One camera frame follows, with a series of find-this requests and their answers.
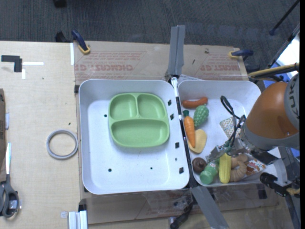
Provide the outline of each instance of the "green divided plate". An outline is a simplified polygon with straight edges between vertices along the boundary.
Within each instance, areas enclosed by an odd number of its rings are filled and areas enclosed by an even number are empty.
[[[166,107],[154,94],[115,95],[109,103],[108,117],[111,136],[120,146],[159,146],[170,134]]]

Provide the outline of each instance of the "wooden table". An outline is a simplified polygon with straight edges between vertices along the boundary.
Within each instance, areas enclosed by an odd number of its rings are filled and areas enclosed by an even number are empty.
[[[11,218],[0,218],[1,229],[65,229],[67,213],[78,211],[80,178],[78,154],[67,160],[52,158],[46,149],[49,134],[58,129],[77,133],[74,66],[71,44],[52,42],[1,42],[1,55],[17,55],[25,79],[13,63],[0,62],[0,88],[4,89],[10,127],[11,185],[18,191],[22,209]],[[66,135],[52,140],[53,150],[67,154],[73,141]],[[293,228],[285,200],[275,207],[224,211],[230,228]],[[89,225],[92,229],[167,229],[168,218]],[[209,228],[206,218],[191,215],[180,227]]]

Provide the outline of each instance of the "green bottle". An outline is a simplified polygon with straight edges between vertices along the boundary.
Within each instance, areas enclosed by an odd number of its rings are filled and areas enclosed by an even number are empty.
[[[209,162],[200,173],[200,180],[203,184],[210,184],[219,171],[219,159]]]

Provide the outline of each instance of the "sausage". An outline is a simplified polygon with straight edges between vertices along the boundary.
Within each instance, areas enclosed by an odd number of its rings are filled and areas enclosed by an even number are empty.
[[[195,109],[196,107],[207,104],[207,103],[208,103],[208,98],[203,97],[196,101],[184,100],[184,101],[182,101],[182,106],[186,109]]]

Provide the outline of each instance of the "white ring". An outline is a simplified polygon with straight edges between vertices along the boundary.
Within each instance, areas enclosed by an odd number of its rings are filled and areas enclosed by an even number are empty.
[[[74,150],[69,153],[68,155],[57,155],[56,153],[52,152],[51,149],[50,149],[50,141],[51,139],[57,135],[57,134],[68,134],[69,136],[71,136],[73,139],[74,139],[74,142],[75,142],[75,148]],[[59,130],[56,130],[54,132],[52,132],[49,136],[48,136],[48,139],[47,139],[47,151],[49,153],[49,155],[55,159],[67,159],[67,158],[70,158],[72,157],[76,152],[77,152],[77,149],[78,149],[78,140],[77,140],[77,136],[72,132],[72,131],[69,131],[69,130],[65,130],[65,129],[59,129]]]

